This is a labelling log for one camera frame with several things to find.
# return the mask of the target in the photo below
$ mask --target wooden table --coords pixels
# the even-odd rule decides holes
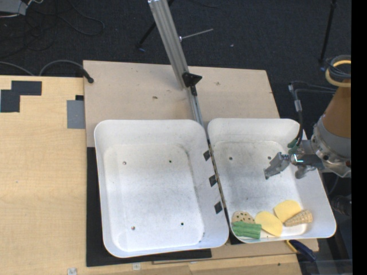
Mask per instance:
[[[95,87],[101,94],[103,78],[116,74],[131,78],[134,74],[135,82],[125,85],[121,99],[129,100],[131,90],[127,86],[135,84],[138,93],[146,94],[146,99],[140,100],[153,108],[157,108],[159,100],[175,102],[175,97],[171,97],[174,92],[168,92],[169,88],[163,91],[143,85],[143,78],[162,78],[162,74],[153,76],[154,72],[173,74],[169,65],[86,61],[84,66],[96,80]],[[206,124],[212,118],[225,116],[279,117],[265,71],[203,67],[191,67],[190,71],[204,75],[197,90]],[[3,274],[65,275],[68,269],[70,274],[75,270],[78,275],[243,274],[245,271],[248,274],[301,274],[295,253],[284,242],[225,244],[212,249],[211,259],[195,262],[86,267],[86,147],[88,140],[93,146],[90,131],[94,121],[108,115],[100,115],[99,108],[91,113],[91,107],[97,103],[91,106],[93,92],[88,88],[92,86],[87,87],[83,78],[0,76],[0,89],[11,89],[11,81],[42,81],[42,95],[22,95],[19,112],[0,113],[0,266]],[[138,89],[140,84],[143,85],[141,90]],[[86,129],[68,128],[67,101],[75,100],[76,95],[85,95]],[[105,105],[109,103],[107,100],[104,99]],[[125,119],[136,115],[134,108],[121,111]],[[177,111],[170,110],[168,114],[180,118]],[[157,114],[151,118],[159,119]],[[316,239],[302,242],[318,250]]]

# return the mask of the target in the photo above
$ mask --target black cable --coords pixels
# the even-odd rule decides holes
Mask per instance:
[[[17,38],[22,38],[22,46],[20,46],[18,49],[0,55],[0,58],[9,57],[12,55],[15,55],[25,49],[33,50],[33,51],[43,51],[49,49],[55,41],[57,40],[57,31],[58,31],[58,23],[59,21],[65,22],[68,26],[70,26],[75,31],[86,35],[86,36],[96,36],[103,32],[105,26],[104,23],[96,18],[89,17],[87,15],[84,15],[81,11],[77,9],[77,5],[80,3],[81,0],[77,0],[77,2],[71,2],[70,0],[65,0],[69,4],[69,7],[67,7],[64,10],[60,10],[58,7],[59,0],[48,0],[48,3],[44,1],[42,4],[32,3],[30,7],[27,9],[27,15],[24,18],[24,31],[23,34],[20,36],[14,36],[14,34],[11,34],[11,36],[7,38],[3,38],[0,40],[0,42],[5,42],[7,40],[16,40]],[[45,5],[51,5],[53,6],[53,11],[41,11],[44,10]],[[87,33],[84,32],[72,25],[65,17],[62,17],[61,14],[67,13],[71,10],[76,11],[80,16],[83,18],[93,20],[100,24],[101,28],[95,33]],[[47,44],[45,44],[41,48],[34,47],[34,44],[38,43],[40,40],[45,40]]]
[[[352,61],[352,57],[351,57],[351,55],[339,55],[339,56],[336,56],[332,59],[328,59],[326,61],[326,64],[328,65],[328,68],[329,68],[330,76],[334,80],[342,81],[342,80],[346,80],[346,79],[352,79],[352,74],[351,73],[346,73],[346,72],[340,70],[339,67],[334,66],[334,64],[336,62],[343,61],[343,60]]]
[[[343,195],[337,195],[330,201],[330,206],[333,210],[352,217],[352,196],[345,197]]]
[[[293,85],[294,84],[303,84],[305,86],[307,86],[308,88],[298,88],[298,89],[294,89]],[[336,89],[332,89],[332,88],[328,88],[328,87],[322,87],[319,85],[312,85],[312,84],[308,84],[307,82],[304,81],[292,81],[289,84],[289,91],[291,92],[293,99],[295,101],[295,105],[296,105],[296,110],[298,112],[298,117],[299,117],[299,130],[296,136],[296,140],[297,142],[295,143],[295,146],[299,146],[302,138],[303,138],[303,115],[302,115],[302,107],[300,104],[300,99],[298,96],[299,92],[308,92],[308,93],[331,93],[334,94]]]
[[[83,76],[85,76],[88,80],[88,82],[90,84],[92,84],[94,82],[94,79],[88,74],[88,72],[83,68],[82,64],[79,64],[79,63],[76,63],[74,61],[71,61],[71,60],[64,60],[64,59],[61,59],[61,60],[55,60],[55,61],[52,61],[48,64],[46,64],[40,71],[39,75],[38,76],[42,76],[43,72],[48,69],[51,65],[55,64],[55,63],[69,63],[69,64],[73,64],[73,65],[76,65],[79,67],[80,71],[82,72]]]
[[[24,71],[24,72],[28,73],[30,76],[35,76],[32,72],[30,72],[30,71],[26,70],[25,68],[20,67],[20,66],[18,66],[18,65],[16,65],[16,64],[9,63],[9,62],[4,62],[4,61],[0,61],[0,64],[13,66],[13,67],[15,67],[15,68],[18,68],[18,69],[20,69],[20,70],[22,70],[22,71]]]
[[[219,4],[219,5],[207,5],[207,4],[201,3],[201,2],[196,1],[196,0],[187,0],[187,1],[193,2],[193,3],[198,4],[200,6],[203,6],[203,7],[219,8],[219,7],[222,7],[224,4],[226,4],[227,2],[229,2],[230,0],[226,0],[225,2],[223,2],[222,4]]]

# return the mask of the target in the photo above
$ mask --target black divider clip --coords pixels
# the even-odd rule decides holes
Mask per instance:
[[[189,72],[184,72],[182,75],[183,82],[185,83],[186,87],[190,87],[191,94],[193,96],[197,96],[197,91],[195,85],[202,79],[202,76],[198,76],[196,74],[192,74]]]
[[[221,210],[223,210],[223,207],[222,207],[221,202],[217,202],[217,203],[214,205],[214,208],[216,209],[216,214],[218,214]]]

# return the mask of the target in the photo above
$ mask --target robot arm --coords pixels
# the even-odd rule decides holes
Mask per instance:
[[[326,79],[338,89],[314,126],[311,139],[302,140],[300,134],[288,154],[279,152],[264,170],[266,179],[282,172],[289,164],[297,166],[296,178],[302,178],[316,168],[330,170],[340,177],[352,177],[351,75],[346,78],[346,74],[338,69],[335,71],[336,66],[351,63],[350,56],[338,56],[331,61],[331,67],[326,69]],[[296,108],[298,112],[302,110],[299,100]]]

